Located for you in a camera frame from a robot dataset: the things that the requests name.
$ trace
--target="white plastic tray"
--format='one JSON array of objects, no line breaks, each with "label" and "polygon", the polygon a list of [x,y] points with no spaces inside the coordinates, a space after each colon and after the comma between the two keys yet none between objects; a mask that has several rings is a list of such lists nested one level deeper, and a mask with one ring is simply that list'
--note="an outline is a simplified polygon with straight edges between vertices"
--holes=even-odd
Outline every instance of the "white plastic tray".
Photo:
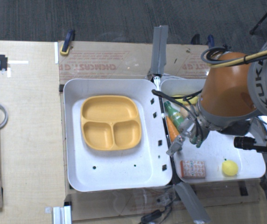
[{"label": "white plastic tray", "polygon": [[[199,91],[204,86],[205,80],[165,80],[161,90],[169,96],[187,95]],[[260,178],[266,171],[265,161],[262,154],[255,150],[237,149],[233,144],[234,136],[223,135],[216,131],[210,132],[208,138],[200,148],[191,144],[188,139],[183,144],[183,149],[174,154],[176,172],[181,177],[180,161],[204,161],[206,178],[184,179],[189,183],[219,182],[228,180]],[[236,176],[225,177],[222,174],[222,162],[233,160],[237,163],[239,171]]]},{"label": "white plastic tray", "polygon": [[[155,89],[154,84],[143,79],[73,79],[65,84],[67,171],[74,189],[88,192],[160,187],[170,182],[172,168],[166,154],[168,145],[159,100],[152,94],[152,89]],[[80,108],[85,99],[96,95],[123,95],[136,103],[142,126],[137,146],[127,150],[98,151],[85,144]]]}]

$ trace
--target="toy carrot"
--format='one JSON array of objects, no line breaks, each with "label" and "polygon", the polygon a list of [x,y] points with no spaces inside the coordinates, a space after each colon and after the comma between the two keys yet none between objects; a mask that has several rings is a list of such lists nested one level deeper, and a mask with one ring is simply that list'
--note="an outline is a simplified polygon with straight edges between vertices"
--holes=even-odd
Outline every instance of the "toy carrot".
[{"label": "toy carrot", "polygon": [[167,126],[168,126],[168,131],[169,131],[171,142],[173,142],[174,139],[179,135],[179,132],[176,129],[176,127],[173,124],[173,122],[171,121],[171,119],[169,118],[169,116],[166,116],[166,122],[167,122]]}]

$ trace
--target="green bottle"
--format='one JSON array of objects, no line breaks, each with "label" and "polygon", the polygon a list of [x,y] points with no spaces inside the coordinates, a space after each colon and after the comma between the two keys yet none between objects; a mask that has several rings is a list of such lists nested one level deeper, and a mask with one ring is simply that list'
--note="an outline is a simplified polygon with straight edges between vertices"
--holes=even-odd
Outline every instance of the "green bottle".
[{"label": "green bottle", "polygon": [[184,118],[181,116],[180,112],[177,109],[174,109],[171,106],[171,103],[169,101],[166,101],[164,103],[164,106],[165,106],[165,109],[167,110],[168,115],[169,115],[170,119],[172,120],[173,124],[178,129],[178,131],[181,132],[180,125],[183,123]]}]

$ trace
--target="gray ring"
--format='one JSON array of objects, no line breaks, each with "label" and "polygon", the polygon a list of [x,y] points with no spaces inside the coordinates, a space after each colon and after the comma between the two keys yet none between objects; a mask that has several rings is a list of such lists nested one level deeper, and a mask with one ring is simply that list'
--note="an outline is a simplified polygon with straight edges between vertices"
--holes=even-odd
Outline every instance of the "gray ring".
[{"label": "gray ring", "polygon": [[5,114],[5,118],[4,118],[3,122],[0,123],[0,129],[1,129],[1,128],[3,128],[3,127],[6,125],[6,123],[7,123],[7,121],[8,121],[8,112],[7,112],[7,110],[5,109],[5,107],[4,107],[3,105],[1,105],[1,104],[0,104],[0,109],[1,109],[1,110],[4,112],[4,114]]}]

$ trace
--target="yellow cable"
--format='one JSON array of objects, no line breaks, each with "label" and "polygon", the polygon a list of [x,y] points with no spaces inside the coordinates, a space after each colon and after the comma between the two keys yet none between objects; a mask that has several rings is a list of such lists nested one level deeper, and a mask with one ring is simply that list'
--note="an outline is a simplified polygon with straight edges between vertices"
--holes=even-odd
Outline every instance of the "yellow cable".
[{"label": "yellow cable", "polygon": [[252,60],[252,59],[255,59],[255,58],[258,58],[261,56],[266,56],[266,55],[267,55],[267,50],[264,50],[264,51],[258,52],[256,54],[246,56],[245,60],[244,60],[244,58],[240,58],[240,59],[237,59],[234,61],[225,62],[225,63],[221,63],[221,64],[215,64],[215,65],[214,64],[207,64],[207,65],[211,68],[226,67],[226,66],[236,65],[238,63],[241,63],[244,61],[249,61],[249,60]]}]

